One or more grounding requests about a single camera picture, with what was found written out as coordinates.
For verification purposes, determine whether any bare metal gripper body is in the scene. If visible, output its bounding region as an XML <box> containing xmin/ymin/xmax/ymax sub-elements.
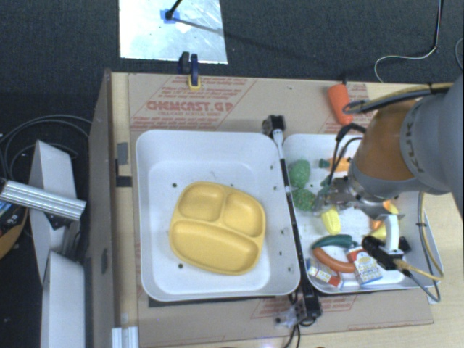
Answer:
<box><xmin>325</xmin><ymin>177</ymin><xmax>388</xmax><ymax>218</ymax></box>

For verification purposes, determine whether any orange sausage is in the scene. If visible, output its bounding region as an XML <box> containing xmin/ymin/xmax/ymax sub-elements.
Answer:
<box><xmin>312</xmin><ymin>246</ymin><xmax>357</xmax><ymax>274</ymax></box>

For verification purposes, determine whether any orange and yellow toy food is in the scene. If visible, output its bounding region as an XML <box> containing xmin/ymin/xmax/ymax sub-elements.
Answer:
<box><xmin>370</xmin><ymin>199</ymin><xmax>400</xmax><ymax>241</ymax></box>

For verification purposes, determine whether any thin black and white rod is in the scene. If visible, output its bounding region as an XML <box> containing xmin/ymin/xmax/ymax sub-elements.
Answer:
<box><xmin>273</xmin><ymin>128</ymin><xmax>315</xmax><ymax>302</ymax></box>

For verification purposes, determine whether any white and red carton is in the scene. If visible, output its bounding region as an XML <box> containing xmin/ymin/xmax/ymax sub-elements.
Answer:
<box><xmin>306</xmin><ymin>258</ymin><xmax>345</xmax><ymax>290</ymax></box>

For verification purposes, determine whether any green broccoli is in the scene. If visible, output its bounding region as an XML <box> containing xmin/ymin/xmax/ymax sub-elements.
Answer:
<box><xmin>288</xmin><ymin>159</ymin><xmax>312</xmax><ymax>189</ymax></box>
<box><xmin>291</xmin><ymin>188</ymin><xmax>316</xmax><ymax>212</ymax></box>

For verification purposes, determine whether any yellow corn cob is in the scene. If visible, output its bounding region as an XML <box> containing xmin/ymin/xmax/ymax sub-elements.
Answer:
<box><xmin>321</xmin><ymin>208</ymin><xmax>342</xmax><ymax>236</ymax></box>

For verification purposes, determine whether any yellow divided plate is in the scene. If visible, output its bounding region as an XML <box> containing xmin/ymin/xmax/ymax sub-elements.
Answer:
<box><xmin>168</xmin><ymin>181</ymin><xmax>268</xmax><ymax>276</ymax></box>

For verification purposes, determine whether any white plastic tray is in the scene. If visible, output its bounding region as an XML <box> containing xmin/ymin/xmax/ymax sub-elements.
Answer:
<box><xmin>135</xmin><ymin>129</ymin><xmax>302</xmax><ymax>302</ymax></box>
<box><xmin>282</xmin><ymin>133</ymin><xmax>444</xmax><ymax>295</ymax></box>

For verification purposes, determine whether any orange carrot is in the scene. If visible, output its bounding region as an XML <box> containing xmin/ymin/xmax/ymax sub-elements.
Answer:
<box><xmin>318</xmin><ymin>157</ymin><xmax>352</xmax><ymax>174</ymax></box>

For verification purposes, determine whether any black block with thin wires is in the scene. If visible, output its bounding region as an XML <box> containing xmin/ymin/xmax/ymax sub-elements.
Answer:
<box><xmin>262</xmin><ymin>115</ymin><xmax>288</xmax><ymax>136</ymax></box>
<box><xmin>274</xmin><ymin>294</ymin><xmax>323</xmax><ymax>328</ymax></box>

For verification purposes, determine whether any black cylinder on white bracket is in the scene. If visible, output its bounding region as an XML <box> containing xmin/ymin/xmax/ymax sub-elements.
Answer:
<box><xmin>361</xmin><ymin>213</ymin><xmax>411</xmax><ymax>271</ymax></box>

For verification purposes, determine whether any green chilli pepper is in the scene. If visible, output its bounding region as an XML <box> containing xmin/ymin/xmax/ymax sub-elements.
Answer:
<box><xmin>312</xmin><ymin>234</ymin><xmax>358</xmax><ymax>250</ymax></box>

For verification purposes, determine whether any brown cardboard board red print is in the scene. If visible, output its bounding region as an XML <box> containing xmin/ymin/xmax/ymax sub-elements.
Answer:
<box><xmin>126</xmin><ymin>72</ymin><xmax>435</xmax><ymax>340</ymax></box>

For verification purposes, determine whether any blue and white carton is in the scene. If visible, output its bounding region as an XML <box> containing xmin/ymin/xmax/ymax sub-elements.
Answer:
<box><xmin>346</xmin><ymin>246</ymin><xmax>385</xmax><ymax>286</ymax></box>

